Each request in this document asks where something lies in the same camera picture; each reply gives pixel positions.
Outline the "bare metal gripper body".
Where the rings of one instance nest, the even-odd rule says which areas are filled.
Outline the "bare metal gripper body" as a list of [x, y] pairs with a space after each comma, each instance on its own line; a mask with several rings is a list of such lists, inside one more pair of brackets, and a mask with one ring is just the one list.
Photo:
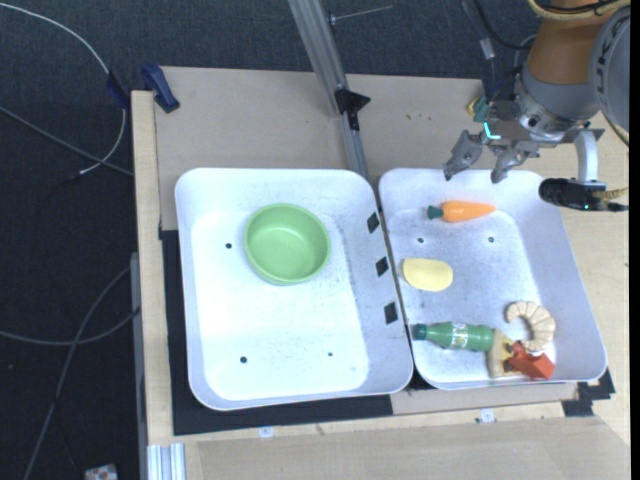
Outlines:
[[540, 148], [552, 148], [565, 140], [576, 123], [562, 119], [534, 102], [496, 100], [488, 105], [480, 142], [495, 155], [537, 156]]

